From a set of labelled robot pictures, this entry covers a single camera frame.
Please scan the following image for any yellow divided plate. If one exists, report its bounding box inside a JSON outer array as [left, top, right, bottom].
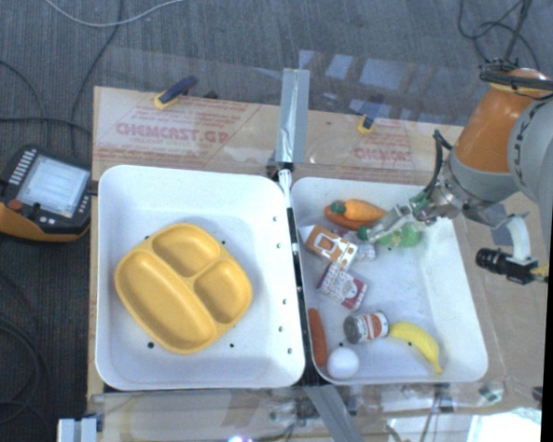
[[109, 218, 258, 360]]

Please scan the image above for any white plastic tray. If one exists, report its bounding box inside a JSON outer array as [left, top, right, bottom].
[[277, 174, 501, 395], [85, 161, 319, 403]]

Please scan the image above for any black cylinder on white bracket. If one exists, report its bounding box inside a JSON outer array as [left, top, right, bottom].
[[474, 211, 546, 286]]

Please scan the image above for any red sausage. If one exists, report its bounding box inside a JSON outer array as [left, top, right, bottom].
[[303, 307, 332, 369]]

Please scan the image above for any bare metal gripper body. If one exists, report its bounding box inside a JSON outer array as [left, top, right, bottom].
[[406, 185, 466, 228]]

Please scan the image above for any red and white carton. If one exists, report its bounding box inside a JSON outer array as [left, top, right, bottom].
[[315, 262, 370, 312]]

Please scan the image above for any yellow banana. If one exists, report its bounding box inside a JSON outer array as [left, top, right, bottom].
[[384, 320, 447, 377]]

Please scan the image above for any orange carrot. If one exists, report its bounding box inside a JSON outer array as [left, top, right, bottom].
[[322, 197, 388, 233]]

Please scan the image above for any orange and white carton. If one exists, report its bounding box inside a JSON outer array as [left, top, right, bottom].
[[296, 223, 361, 272]]

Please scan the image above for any small red-label can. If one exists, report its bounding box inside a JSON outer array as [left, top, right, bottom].
[[342, 309, 392, 348]]

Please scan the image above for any white ball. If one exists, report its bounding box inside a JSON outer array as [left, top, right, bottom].
[[325, 346, 362, 381]]

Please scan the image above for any brown cardboard board, red print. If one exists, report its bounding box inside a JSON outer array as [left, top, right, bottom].
[[72, 86, 553, 442]]

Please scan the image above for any green toy vegetable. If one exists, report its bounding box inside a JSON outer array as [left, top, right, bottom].
[[375, 220, 426, 251]]

